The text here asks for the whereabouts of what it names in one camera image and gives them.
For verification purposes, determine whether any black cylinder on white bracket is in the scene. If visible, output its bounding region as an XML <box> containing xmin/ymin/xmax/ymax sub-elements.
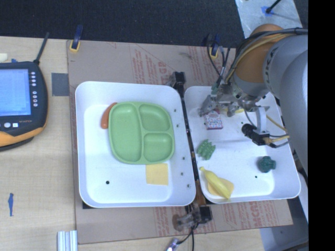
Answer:
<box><xmin>241</xmin><ymin>106</ymin><xmax>271</xmax><ymax>146</ymax></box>

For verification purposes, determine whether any brown cardboard board red print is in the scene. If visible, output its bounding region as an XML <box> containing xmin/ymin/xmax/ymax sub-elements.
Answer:
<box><xmin>66</xmin><ymin>39</ymin><xmax>294</xmax><ymax>245</ymax></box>

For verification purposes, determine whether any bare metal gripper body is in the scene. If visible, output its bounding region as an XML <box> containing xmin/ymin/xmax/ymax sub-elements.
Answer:
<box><xmin>210</xmin><ymin>83</ymin><xmax>263</xmax><ymax>112</ymax></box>

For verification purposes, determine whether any pink patterned carton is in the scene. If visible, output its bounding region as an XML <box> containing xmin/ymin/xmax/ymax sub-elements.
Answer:
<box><xmin>203</xmin><ymin>110</ymin><xmax>224</xmax><ymax>131</ymax></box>

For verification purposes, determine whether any yellow cheese slice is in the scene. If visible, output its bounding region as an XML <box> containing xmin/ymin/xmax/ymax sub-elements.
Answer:
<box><xmin>145</xmin><ymin>163</ymin><xmax>169</xmax><ymax>186</ymax></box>

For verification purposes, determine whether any yellow banana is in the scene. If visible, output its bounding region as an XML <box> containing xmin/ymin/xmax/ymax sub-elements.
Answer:
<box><xmin>199</xmin><ymin>166</ymin><xmax>231</xmax><ymax>200</ymax></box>

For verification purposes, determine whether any dark green broccoli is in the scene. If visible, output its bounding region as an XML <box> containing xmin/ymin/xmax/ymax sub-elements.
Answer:
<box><xmin>256</xmin><ymin>155</ymin><xmax>277</xmax><ymax>174</ymax></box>

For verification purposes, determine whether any green divided plate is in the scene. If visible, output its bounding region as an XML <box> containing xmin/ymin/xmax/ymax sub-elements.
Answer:
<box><xmin>108</xmin><ymin>101</ymin><xmax>176</xmax><ymax>165</ymax></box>

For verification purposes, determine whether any thin black and white rod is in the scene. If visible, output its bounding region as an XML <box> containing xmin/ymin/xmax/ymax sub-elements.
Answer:
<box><xmin>179</xmin><ymin>87</ymin><xmax>203</xmax><ymax>204</ymax></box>

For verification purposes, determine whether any white plastic tray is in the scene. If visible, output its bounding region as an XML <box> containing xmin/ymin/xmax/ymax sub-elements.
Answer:
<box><xmin>184</xmin><ymin>85</ymin><xmax>302</xmax><ymax>204</ymax></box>
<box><xmin>75</xmin><ymin>81</ymin><xmax>197</xmax><ymax>209</ymax></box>

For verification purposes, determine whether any orange sausage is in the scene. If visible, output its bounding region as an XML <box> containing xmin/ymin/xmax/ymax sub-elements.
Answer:
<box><xmin>100</xmin><ymin>102</ymin><xmax>118</xmax><ymax>130</ymax></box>

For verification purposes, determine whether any black block with thin wires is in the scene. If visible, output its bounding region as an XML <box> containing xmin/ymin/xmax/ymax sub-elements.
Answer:
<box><xmin>169</xmin><ymin>71</ymin><xmax>187</xmax><ymax>89</ymax></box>
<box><xmin>198</xmin><ymin>205</ymin><xmax>213</xmax><ymax>223</ymax></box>

